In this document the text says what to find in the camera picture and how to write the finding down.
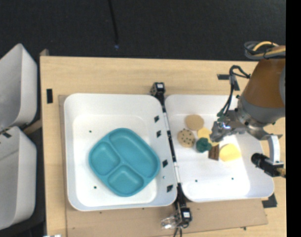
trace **robotic hand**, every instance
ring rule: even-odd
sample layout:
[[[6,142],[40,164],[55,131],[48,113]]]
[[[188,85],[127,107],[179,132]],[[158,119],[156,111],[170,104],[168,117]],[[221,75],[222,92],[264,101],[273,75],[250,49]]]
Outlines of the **robotic hand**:
[[[245,43],[245,55],[259,60],[253,74],[246,74],[239,66],[229,70],[230,95],[224,107],[217,114],[210,139],[221,141],[232,134],[250,133],[259,140],[267,140],[270,157],[254,154],[252,162],[271,176],[286,177],[284,164],[280,161],[278,139],[282,135],[268,134],[263,128],[285,117],[285,46],[269,41]],[[249,82],[239,97],[237,108],[229,110],[236,76],[245,77]]]

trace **teal plate compartment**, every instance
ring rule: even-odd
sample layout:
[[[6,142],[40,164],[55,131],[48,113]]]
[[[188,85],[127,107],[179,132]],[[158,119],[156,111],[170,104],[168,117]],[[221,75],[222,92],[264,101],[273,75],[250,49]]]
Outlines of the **teal plate compartment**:
[[[115,194],[132,196],[158,174],[160,160],[135,132],[118,128],[98,141],[89,152],[89,165]]]

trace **blue plate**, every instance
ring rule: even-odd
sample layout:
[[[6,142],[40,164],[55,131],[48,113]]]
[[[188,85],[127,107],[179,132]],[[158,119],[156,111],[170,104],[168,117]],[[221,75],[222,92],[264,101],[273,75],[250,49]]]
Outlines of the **blue plate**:
[[[160,161],[151,147],[127,128],[111,131],[89,152],[89,165],[115,194],[132,196],[159,172]]]

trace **wooden table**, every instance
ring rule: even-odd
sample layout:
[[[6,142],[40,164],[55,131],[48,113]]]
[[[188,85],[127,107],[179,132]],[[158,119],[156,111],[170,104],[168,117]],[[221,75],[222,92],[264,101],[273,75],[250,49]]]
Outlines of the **wooden table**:
[[[217,74],[228,74],[232,65],[239,65],[247,73],[252,73],[256,62],[41,56],[47,234],[64,237],[173,234],[172,230],[161,230],[159,224],[161,217],[171,211],[170,207],[88,213],[78,212],[69,205],[63,171],[60,95],[77,92],[148,94],[156,81],[165,83],[166,95],[228,95],[228,80],[218,80]],[[240,89],[244,89],[247,80],[237,80]],[[266,130],[285,134],[285,119]],[[262,144],[264,152],[268,153],[268,145]],[[280,139],[280,146],[281,160],[285,162],[285,136]],[[286,180],[278,177],[274,183],[276,208],[263,209],[260,199],[189,203],[194,220],[183,234],[189,237],[286,236]]]

